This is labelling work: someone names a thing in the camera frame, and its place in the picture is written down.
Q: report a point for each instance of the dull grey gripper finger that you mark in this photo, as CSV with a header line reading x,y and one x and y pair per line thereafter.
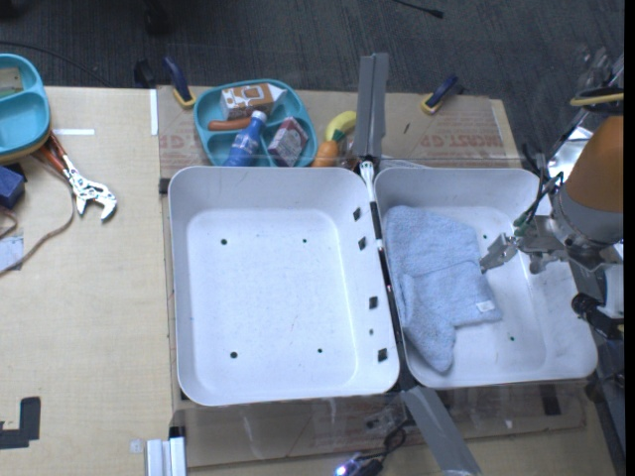
x,y
496,260
502,241

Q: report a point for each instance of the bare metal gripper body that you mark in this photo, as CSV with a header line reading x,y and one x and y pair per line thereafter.
x,y
546,236

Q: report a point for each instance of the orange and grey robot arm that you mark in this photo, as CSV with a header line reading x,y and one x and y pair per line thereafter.
x,y
595,166

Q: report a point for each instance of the light blue towel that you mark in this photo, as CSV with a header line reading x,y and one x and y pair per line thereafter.
x,y
431,271

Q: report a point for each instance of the white plastic tray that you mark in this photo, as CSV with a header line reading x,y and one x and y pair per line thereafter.
x,y
536,315
278,290

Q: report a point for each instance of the brown cardboard board red print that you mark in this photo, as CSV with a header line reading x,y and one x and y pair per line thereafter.
x,y
466,132

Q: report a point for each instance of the orange carrot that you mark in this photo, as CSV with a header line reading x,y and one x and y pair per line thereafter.
x,y
326,153

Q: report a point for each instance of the yellow banana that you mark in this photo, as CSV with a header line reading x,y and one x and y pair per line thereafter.
x,y
341,123

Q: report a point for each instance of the pink carton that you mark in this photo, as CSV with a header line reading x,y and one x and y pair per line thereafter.
x,y
289,141

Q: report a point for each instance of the blue bottle white cap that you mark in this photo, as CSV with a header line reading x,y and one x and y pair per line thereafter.
x,y
245,139

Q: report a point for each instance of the brown and white carton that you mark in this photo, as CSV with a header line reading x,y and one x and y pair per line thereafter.
x,y
248,99

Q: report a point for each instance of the orange sausage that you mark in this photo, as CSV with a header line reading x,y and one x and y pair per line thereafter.
x,y
225,125

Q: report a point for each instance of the blue divided plate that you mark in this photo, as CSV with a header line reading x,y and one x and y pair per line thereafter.
x,y
211,139
22,117

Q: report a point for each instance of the dark blue block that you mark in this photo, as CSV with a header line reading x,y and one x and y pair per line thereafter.
x,y
10,186

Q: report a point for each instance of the black cylinder on white bracket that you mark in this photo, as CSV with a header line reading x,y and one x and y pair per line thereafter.
x,y
597,310

